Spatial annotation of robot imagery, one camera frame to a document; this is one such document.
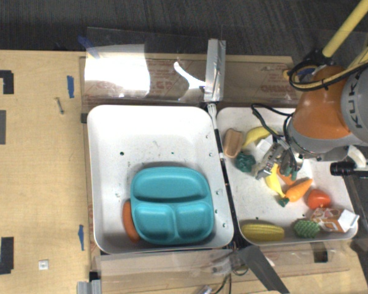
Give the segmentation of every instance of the blue tape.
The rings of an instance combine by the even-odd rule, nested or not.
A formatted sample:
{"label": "blue tape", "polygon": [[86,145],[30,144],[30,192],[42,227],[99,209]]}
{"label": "blue tape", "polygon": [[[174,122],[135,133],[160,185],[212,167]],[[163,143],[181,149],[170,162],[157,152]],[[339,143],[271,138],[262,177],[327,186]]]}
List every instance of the blue tape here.
{"label": "blue tape", "polygon": [[72,76],[67,75],[67,88],[68,88],[68,94],[70,98],[74,98],[74,78]]}
{"label": "blue tape", "polygon": [[94,45],[86,37],[78,36],[78,43],[85,47],[86,51],[95,59],[99,59],[99,53],[95,50]]}
{"label": "blue tape", "polygon": [[79,236],[79,241],[80,241],[80,247],[82,248],[82,251],[84,251],[85,250],[85,242],[84,242],[85,235],[83,233],[82,224],[79,225],[78,236]]}
{"label": "blue tape", "polygon": [[308,69],[301,70],[297,73],[297,75],[307,75],[311,74],[315,69],[313,67],[309,67]]}

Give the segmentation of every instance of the orange toy carrot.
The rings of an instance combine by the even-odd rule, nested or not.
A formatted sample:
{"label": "orange toy carrot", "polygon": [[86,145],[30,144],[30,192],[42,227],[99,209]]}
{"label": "orange toy carrot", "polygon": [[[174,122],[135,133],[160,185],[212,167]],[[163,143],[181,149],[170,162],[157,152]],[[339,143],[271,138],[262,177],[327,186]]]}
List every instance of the orange toy carrot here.
{"label": "orange toy carrot", "polygon": [[280,169],[277,170],[278,176],[285,182],[286,185],[292,186],[296,181],[293,181],[290,176],[281,174]]}
{"label": "orange toy carrot", "polygon": [[312,181],[313,179],[308,179],[304,182],[301,182],[297,185],[290,187],[285,194],[285,198],[282,198],[279,200],[279,204],[282,207],[285,207],[288,202],[298,201],[309,190],[309,187],[311,186]]}
{"label": "orange toy carrot", "polygon": [[127,233],[129,239],[134,243],[139,242],[140,236],[136,232],[136,228],[132,220],[131,202],[129,200],[126,201],[123,206],[123,224],[125,232]]}

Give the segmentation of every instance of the wooden countertop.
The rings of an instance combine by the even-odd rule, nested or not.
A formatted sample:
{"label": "wooden countertop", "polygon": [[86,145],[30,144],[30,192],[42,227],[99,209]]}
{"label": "wooden countertop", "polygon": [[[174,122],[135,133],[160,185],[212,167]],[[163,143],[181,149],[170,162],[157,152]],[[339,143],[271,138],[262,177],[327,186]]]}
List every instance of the wooden countertop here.
{"label": "wooden countertop", "polygon": [[[7,112],[6,144],[0,145],[0,240],[14,237],[14,269],[0,275],[0,293],[76,293],[77,282],[88,280],[91,257],[79,76],[84,55],[0,50],[0,70],[15,75],[14,94],[2,93],[0,79],[0,110]],[[72,99],[68,75],[74,78]],[[343,271],[286,276],[283,282],[291,293],[368,293],[356,253],[347,246],[343,249],[347,263]],[[39,270],[39,260],[48,260],[49,269]],[[232,293],[265,291],[259,281],[240,281],[234,278]]]}

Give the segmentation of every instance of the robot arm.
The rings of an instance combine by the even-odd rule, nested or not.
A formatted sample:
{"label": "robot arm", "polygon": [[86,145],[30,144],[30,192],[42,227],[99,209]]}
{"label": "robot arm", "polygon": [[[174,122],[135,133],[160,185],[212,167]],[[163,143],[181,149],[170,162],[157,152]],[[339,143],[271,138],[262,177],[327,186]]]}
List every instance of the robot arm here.
{"label": "robot arm", "polygon": [[[264,156],[257,178],[267,176],[274,163],[285,175],[297,173],[304,159],[338,161],[331,165],[333,175],[368,169],[354,147],[368,146],[368,46],[346,69],[331,58],[367,12],[368,0],[361,0],[322,51],[313,51],[288,72],[290,84],[303,94],[284,129],[285,140]],[[312,79],[297,80],[305,71],[312,72]],[[353,163],[339,162],[347,157]]]}

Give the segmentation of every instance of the red toy vegetable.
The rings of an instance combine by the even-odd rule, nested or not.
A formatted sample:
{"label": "red toy vegetable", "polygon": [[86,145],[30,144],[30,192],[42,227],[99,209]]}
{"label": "red toy vegetable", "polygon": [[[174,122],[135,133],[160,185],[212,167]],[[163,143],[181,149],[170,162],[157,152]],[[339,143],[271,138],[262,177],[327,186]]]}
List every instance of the red toy vegetable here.
{"label": "red toy vegetable", "polygon": [[322,190],[313,189],[309,193],[307,204],[311,209],[325,208],[331,204],[331,199],[330,196]]}

